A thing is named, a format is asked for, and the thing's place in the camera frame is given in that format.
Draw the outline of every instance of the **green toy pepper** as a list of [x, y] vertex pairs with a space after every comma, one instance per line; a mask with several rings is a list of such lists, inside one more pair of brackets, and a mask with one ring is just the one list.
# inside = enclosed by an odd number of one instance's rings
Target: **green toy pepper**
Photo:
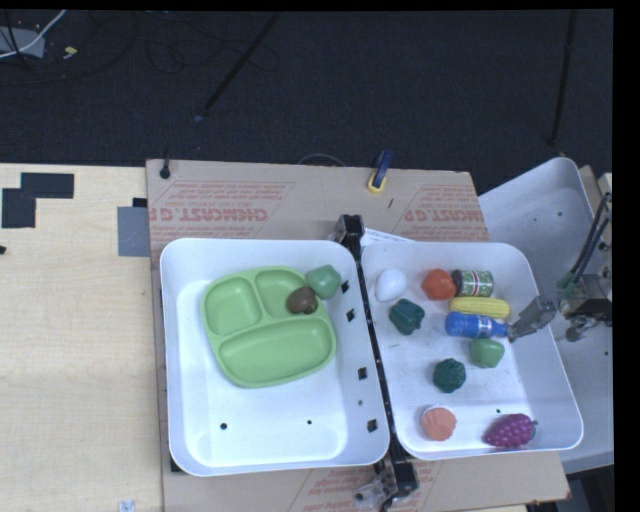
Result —
[[407, 299], [400, 299], [389, 311], [389, 319], [393, 325], [406, 335], [419, 329], [423, 318], [424, 309]]
[[469, 350], [471, 360], [481, 368], [495, 368], [504, 355], [504, 345], [488, 338], [475, 338]]

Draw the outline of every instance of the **black floor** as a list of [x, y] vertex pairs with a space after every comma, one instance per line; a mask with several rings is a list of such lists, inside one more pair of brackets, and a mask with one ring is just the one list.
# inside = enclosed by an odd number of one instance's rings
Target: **black floor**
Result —
[[605, 466], [568, 475], [571, 498], [528, 505], [527, 512], [615, 512], [615, 467]]
[[[2, 10], [0, 27], [40, 31], [59, 12]], [[279, 12], [233, 75], [271, 12], [70, 10], [44, 54], [0, 58], [0, 161], [371, 166], [391, 149], [392, 167], [470, 171], [479, 194], [559, 154], [599, 176], [613, 9], [577, 10], [566, 46], [570, 13]]]

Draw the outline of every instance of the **cardboard sheet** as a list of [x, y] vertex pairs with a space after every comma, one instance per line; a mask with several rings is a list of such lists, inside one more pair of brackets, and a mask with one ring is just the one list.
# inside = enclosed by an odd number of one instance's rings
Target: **cardboard sheet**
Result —
[[[326, 239], [342, 214], [366, 228], [424, 241], [488, 241], [466, 172], [389, 169], [382, 193], [366, 188], [373, 169], [305, 165], [147, 162], [164, 503], [167, 511], [360, 511], [353, 491], [371, 467], [273, 471], [198, 478], [171, 470], [167, 435], [161, 282], [162, 249], [178, 238]], [[399, 512], [453, 511], [566, 499], [557, 453], [415, 461], [420, 488]]]

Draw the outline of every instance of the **green plastic plate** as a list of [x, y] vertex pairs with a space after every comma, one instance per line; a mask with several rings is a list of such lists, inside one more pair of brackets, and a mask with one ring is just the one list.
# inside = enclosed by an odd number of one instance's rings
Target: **green plastic plate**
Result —
[[287, 297], [306, 286], [289, 267], [260, 267], [207, 286], [204, 327], [215, 358], [235, 384], [257, 388], [299, 379], [334, 356], [336, 336], [322, 301], [311, 314], [287, 310]]

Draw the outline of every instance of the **toy can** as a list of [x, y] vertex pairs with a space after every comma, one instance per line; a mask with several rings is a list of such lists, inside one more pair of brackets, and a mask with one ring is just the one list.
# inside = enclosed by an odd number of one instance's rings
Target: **toy can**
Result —
[[486, 270], [454, 270], [451, 279], [457, 297], [490, 297], [493, 293], [493, 275]]

